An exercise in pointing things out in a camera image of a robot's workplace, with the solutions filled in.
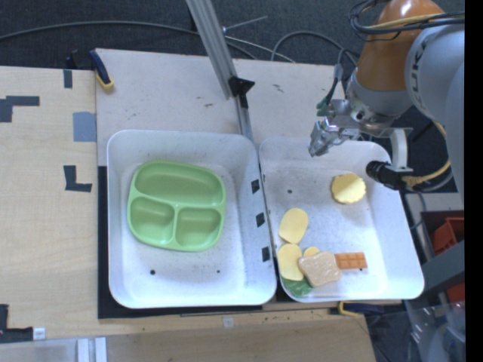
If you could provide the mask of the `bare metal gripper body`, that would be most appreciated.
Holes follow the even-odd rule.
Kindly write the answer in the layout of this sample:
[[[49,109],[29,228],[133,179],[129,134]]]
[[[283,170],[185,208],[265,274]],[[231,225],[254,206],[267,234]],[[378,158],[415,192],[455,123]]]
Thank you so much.
[[[359,100],[332,100],[324,118],[324,130],[342,136],[355,137],[366,133],[373,137],[385,137],[396,116],[382,115]]]

